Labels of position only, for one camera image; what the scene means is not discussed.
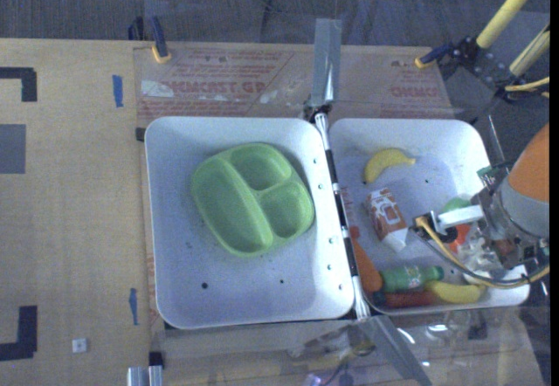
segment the yellow cable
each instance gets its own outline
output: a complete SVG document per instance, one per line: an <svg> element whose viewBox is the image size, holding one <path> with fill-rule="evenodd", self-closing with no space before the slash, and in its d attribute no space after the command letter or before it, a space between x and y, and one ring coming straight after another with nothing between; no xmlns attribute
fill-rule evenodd
<svg viewBox="0 0 559 386"><path fill-rule="evenodd" d="M423 229L425 229L425 231L429 234L429 237L431 237L435 243L437 244L437 246L439 247L439 249L446 255L446 257L448 257L452 262L454 262L456 265L458 265L460 268L462 268L463 270L467 271L467 272L472 272L470 269L468 269L467 267L465 267L462 262L460 262L455 256L454 254L452 254L448 248L446 248L445 244L442 242L442 240L440 238L438 238L437 232L435 232L429 225L429 221L427 220L427 218L425 217L418 217L416 218L416 226L421 227ZM524 286L526 284L529 284L530 282L535 282L538 279L541 279L543 276L545 276L546 274L549 273L549 265L547 265L543 270L541 270L540 272L538 272L536 275L534 275L534 277L531 278L526 278L526 279L522 279L519 280L518 282L515 282L513 284L499 284L494 282L492 279L490 278L482 278L480 279L480 277L476 277L476 280L478 280L480 282L481 285L485 285L485 286L489 286L492 288L500 288L500 289L512 289L512 288L517 288L519 286Z"/></svg>
<svg viewBox="0 0 559 386"><path fill-rule="evenodd" d="M549 83L549 76L544 77L541 80L537 80L536 82L527 83L526 85L509 85L505 87L505 91L530 91L538 86L546 85Z"/></svg>

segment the metal leg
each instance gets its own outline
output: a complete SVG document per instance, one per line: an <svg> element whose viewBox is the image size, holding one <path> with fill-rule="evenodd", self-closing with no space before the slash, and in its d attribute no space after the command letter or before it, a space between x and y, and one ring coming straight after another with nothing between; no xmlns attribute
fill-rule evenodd
<svg viewBox="0 0 559 386"><path fill-rule="evenodd" d="M388 316L373 316L359 324L359 328L376 344L376 350L386 357L403 379L416 380L421 386L432 386L421 364Z"/></svg>

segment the green object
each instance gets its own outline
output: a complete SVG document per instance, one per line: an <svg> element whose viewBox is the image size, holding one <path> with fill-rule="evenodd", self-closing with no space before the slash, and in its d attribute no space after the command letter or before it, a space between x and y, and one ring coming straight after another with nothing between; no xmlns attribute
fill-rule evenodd
<svg viewBox="0 0 559 386"><path fill-rule="evenodd" d="M441 280L445 276L445 271L440 266L400 266L380 273L385 293L411 290L430 280Z"/></svg>
<svg viewBox="0 0 559 386"><path fill-rule="evenodd" d="M450 212L451 210L467 208L468 206L471 205L472 203L470 203L469 200L465 200L464 198L460 198L459 196L456 196L452 200L450 200L447 204L445 204L442 213L444 214L445 212Z"/></svg>
<svg viewBox="0 0 559 386"><path fill-rule="evenodd" d="M191 193L217 241L240 257L283 245L314 221L307 187L269 144L244 144L208 158L192 176Z"/></svg>

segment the table surface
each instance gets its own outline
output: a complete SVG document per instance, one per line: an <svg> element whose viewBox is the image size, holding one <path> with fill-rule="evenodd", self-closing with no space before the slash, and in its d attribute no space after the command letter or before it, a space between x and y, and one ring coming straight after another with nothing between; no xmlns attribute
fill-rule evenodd
<svg viewBox="0 0 559 386"><path fill-rule="evenodd" d="M176 354L169 356L165 371L172 384L186 382L184 363L189 357L198 362L195 372L190 372L193 383L211 378L226 381L225 376L208 373L211 357L218 356L227 366L224 369L233 372L236 368L232 366L243 365L247 357L245 350L228 346L228 341L235 341L231 344L237 348L239 341L245 341L252 350L258 347L255 341L262 341L262 333L255 329L244 334L234 329L168 338L157 315L146 232L145 161L135 135L135 49L148 46L129 41L0 40L0 67L31 67L38 75L35 102L22 101L20 80L0 79L0 130L11 132L14 128L8 125L24 126L25 130L23 173L0 172L0 348L17 340L19 308L38 308L38 349L32 358L0 362L5 384L125 384L128 367L147 366L148 352L158 348ZM210 46L228 52L238 49L235 45ZM312 53L312 47L304 45L268 49L299 56ZM371 55L386 51L355 49ZM413 57L424 49L390 51ZM295 70L305 71L300 63L290 69ZM440 78L434 80L431 82L438 84ZM16 137L8 142L18 143ZM131 307L134 302L136 316ZM520 338L514 350L506 351L521 355L522 378L540 384L532 350L527 350L526 330L514 313L504 313L504 321L512 323L513 329L507 334ZM402 325L414 328L415 323ZM314 328L308 330L308 334L315 332ZM285 329L277 334L285 334ZM86 352L74 354L72 341L82 338L86 339ZM214 344L217 340L222 342L219 348ZM499 360L503 341L496 343L491 355ZM230 378L244 378L238 384L248 384L246 377L255 376L255 369L260 376L263 372L278 376L281 361L271 353L251 360L252 364L238 368ZM381 362L372 371L381 365L385 367ZM509 360L507 365L514 371L520 363ZM449 366L443 362L437 372L433 379L450 372ZM290 374L283 384L301 384L300 375L299 371ZM384 381L397 378L384 376ZM281 384L275 381L269 384Z"/></svg>

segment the toy banana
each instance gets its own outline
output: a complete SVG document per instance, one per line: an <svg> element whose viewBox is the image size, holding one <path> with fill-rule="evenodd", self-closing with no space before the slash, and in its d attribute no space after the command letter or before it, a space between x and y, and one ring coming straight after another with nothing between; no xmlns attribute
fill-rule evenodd
<svg viewBox="0 0 559 386"><path fill-rule="evenodd" d="M439 280L427 282L425 290L434 293L440 300L452 304L472 304L480 300L486 288L481 285L455 285Z"/></svg>
<svg viewBox="0 0 559 386"><path fill-rule="evenodd" d="M399 148L385 148L376 152L367 162L363 172L363 179L366 183L374 182L383 170L397 164L414 164L415 158L409 158Z"/></svg>

